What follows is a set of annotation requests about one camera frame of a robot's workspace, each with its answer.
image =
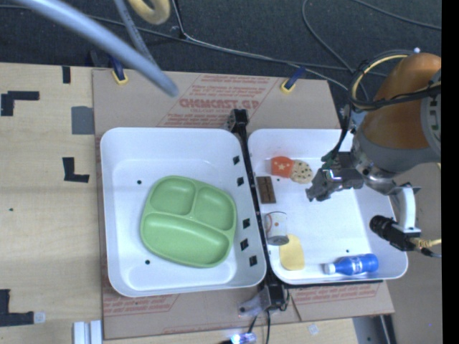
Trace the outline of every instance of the yellow sponge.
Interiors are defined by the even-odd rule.
[[[300,239],[287,234],[288,243],[279,246],[280,263],[287,270],[302,270],[304,268],[304,254]]]

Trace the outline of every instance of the green plate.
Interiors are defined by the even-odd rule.
[[[181,176],[158,180],[141,220],[143,244],[154,254],[191,267],[214,267],[233,244],[237,211],[231,196]]]

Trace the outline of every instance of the can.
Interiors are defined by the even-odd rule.
[[[287,214],[283,211],[273,211],[265,216],[266,242],[274,246],[288,243]]]

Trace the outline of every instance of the silver can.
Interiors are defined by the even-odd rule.
[[[288,243],[287,214],[282,211],[273,211],[265,216],[266,242],[274,246]]]

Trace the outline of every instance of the white tray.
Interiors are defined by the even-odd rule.
[[[226,130],[115,128],[100,142],[108,276],[129,297],[250,287],[266,261],[238,139]],[[144,247],[141,214],[152,185],[184,176],[216,186],[237,206],[234,245],[211,268],[166,261]]]
[[[314,174],[322,166],[321,157],[338,142],[340,130],[256,130],[249,137],[252,169],[255,176],[270,175],[270,159],[286,156],[307,162]],[[341,150],[348,151],[352,136],[348,134]],[[381,239],[369,228],[377,214],[394,216],[389,198],[364,186],[360,190],[335,192],[325,201],[310,202],[306,189],[289,178],[272,176],[276,204],[261,204],[261,217],[272,211],[287,214],[287,233],[296,235],[303,248],[305,267],[298,271],[283,268],[279,247],[268,245],[270,263],[280,280],[292,285],[308,285],[358,280],[388,280],[401,277],[408,268],[405,252]],[[322,264],[338,257],[372,252],[378,256],[375,273],[351,277],[323,273]]]

